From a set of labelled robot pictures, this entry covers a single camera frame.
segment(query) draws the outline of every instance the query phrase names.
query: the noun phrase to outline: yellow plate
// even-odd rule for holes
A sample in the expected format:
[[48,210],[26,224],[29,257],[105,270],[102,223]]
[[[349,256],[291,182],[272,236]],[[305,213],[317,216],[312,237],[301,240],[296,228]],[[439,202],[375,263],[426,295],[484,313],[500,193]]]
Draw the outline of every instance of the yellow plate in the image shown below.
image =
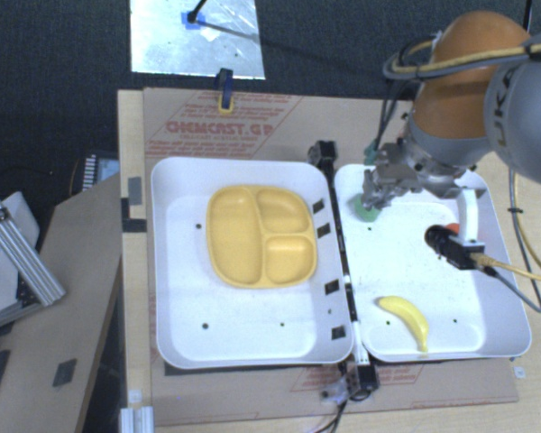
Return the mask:
[[208,202],[206,238],[218,276],[236,287],[286,287],[316,268],[313,220],[292,191],[229,186]]

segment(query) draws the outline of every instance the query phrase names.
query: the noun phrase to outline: binder clip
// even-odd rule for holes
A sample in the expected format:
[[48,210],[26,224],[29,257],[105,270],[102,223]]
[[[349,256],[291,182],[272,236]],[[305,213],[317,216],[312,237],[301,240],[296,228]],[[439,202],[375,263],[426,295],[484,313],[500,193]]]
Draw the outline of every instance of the binder clip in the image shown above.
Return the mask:
[[220,91],[218,96],[218,112],[228,115],[233,112],[233,71],[231,69],[220,69],[215,78],[215,89]]

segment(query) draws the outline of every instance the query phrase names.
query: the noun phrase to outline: banana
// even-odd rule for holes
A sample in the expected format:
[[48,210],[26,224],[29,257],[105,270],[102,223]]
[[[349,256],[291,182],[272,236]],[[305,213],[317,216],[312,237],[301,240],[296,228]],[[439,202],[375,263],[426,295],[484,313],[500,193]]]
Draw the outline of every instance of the banana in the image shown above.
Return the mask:
[[378,300],[381,308],[397,315],[407,325],[411,334],[418,341],[419,351],[426,353],[426,337],[429,333],[429,323],[425,316],[410,301],[394,295],[382,297]]

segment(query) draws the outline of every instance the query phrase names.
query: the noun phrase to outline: blue clip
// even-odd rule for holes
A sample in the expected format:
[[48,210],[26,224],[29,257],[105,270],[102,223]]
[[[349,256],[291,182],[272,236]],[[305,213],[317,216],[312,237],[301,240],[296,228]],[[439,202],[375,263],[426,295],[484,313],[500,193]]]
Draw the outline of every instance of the blue clip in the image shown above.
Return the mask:
[[194,23],[189,23],[188,22],[188,14],[189,13],[190,13],[190,11],[186,11],[186,12],[183,11],[180,14],[180,19],[181,19],[182,23],[184,24],[184,26],[187,29],[190,29],[191,31],[195,31],[196,29],[201,28],[200,23],[206,23],[206,18],[202,13],[197,14],[197,20]]
[[220,69],[215,77],[215,89],[221,92],[218,97],[218,112],[231,114],[234,109],[233,71],[231,69]]

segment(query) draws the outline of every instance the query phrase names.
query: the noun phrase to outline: black carpet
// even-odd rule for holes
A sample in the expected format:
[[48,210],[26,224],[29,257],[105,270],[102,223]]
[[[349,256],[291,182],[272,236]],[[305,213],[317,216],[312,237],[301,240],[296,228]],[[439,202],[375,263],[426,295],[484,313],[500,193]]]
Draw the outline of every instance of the black carpet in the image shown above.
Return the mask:
[[[255,0],[267,79],[236,89],[381,97],[381,64],[405,42],[489,9],[522,22],[525,0]],[[211,78],[133,74],[129,0],[0,0],[0,196],[40,218],[69,194],[76,160],[116,149],[116,91],[211,88]],[[541,32],[535,0],[532,32]],[[46,176],[42,172],[53,171]]]

